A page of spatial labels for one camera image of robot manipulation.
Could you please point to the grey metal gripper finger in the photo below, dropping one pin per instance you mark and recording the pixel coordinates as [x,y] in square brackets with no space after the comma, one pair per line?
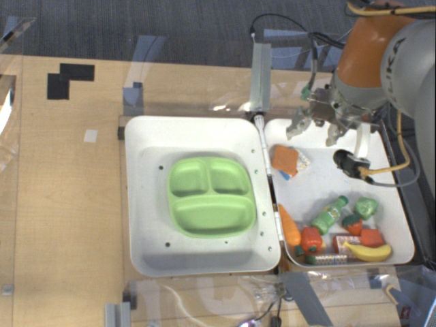
[337,133]
[299,123]

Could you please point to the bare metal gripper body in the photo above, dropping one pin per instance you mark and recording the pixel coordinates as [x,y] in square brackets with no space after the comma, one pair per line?
[323,109]

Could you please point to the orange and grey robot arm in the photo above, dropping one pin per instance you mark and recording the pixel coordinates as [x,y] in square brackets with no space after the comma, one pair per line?
[391,56]

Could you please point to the white carton with blue print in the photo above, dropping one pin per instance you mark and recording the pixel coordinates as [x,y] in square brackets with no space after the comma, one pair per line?
[303,160]

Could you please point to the orange toast slice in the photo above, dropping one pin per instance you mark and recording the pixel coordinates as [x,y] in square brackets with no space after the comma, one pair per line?
[284,158]

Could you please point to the thin black and white rod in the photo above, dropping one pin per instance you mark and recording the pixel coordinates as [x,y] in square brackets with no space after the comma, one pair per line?
[265,148]

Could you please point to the white plastic tray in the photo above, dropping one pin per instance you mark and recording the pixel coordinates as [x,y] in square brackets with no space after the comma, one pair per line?
[150,199]
[327,182]

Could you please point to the green broccoli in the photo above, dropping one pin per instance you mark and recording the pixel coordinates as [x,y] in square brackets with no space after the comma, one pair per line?
[366,207]

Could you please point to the green plastic bottle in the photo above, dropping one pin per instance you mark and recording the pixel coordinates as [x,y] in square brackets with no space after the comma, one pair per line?
[327,216]

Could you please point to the red strawberry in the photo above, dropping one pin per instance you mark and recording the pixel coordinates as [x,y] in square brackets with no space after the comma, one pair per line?
[352,225]

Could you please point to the orange carrot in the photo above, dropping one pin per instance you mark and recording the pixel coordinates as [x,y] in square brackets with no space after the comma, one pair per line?
[289,228]

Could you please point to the red carton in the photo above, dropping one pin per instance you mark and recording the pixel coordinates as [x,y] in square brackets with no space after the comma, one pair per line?
[342,242]

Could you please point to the orange juice bottle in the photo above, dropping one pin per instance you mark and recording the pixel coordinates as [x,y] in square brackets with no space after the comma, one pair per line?
[310,240]

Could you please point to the orange cube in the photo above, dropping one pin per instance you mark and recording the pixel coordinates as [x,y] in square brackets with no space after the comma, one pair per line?
[372,237]

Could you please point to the yellow banana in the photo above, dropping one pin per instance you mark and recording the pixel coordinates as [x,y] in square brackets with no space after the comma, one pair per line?
[369,253]

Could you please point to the green divided plate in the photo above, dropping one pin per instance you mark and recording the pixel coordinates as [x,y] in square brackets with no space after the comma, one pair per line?
[211,213]

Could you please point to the patterned small can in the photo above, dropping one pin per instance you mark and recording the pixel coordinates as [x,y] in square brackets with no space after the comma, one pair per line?
[327,259]

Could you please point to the black cylinder on white bracket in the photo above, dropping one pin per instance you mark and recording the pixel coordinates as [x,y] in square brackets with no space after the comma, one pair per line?
[349,163]

